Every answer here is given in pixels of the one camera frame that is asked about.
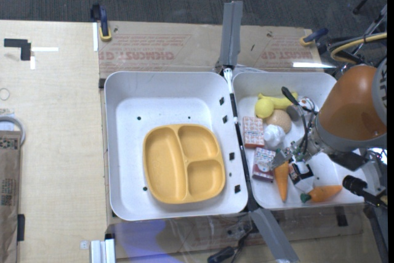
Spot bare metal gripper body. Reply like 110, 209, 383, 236
287, 128, 324, 163

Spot red and white carton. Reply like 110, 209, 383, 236
251, 147, 277, 184

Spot orange carrot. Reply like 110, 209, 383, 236
300, 184, 344, 204
273, 160, 291, 204

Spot grey can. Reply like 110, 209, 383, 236
286, 104, 304, 122

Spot orange and white carton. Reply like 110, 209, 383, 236
241, 116, 266, 150

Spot tan round bread roll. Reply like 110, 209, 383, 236
265, 108, 293, 134

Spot white can with red dots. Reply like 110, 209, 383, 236
297, 96, 320, 115

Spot yellow banana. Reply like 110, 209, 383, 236
257, 91, 299, 111

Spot yellow lemon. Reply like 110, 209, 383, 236
254, 98, 275, 119

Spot white plastic tray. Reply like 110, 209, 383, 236
103, 70, 249, 222
231, 71, 372, 211

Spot yellow divided plate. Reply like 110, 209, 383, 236
142, 123, 227, 205

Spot brown cardboard board red print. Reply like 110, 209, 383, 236
97, 20, 372, 258

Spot white tape roll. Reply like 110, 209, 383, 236
0, 115, 26, 146

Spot brown paper bag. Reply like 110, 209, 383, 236
0, 130, 23, 263

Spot black cylinder on white bracket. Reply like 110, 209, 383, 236
342, 159, 388, 209

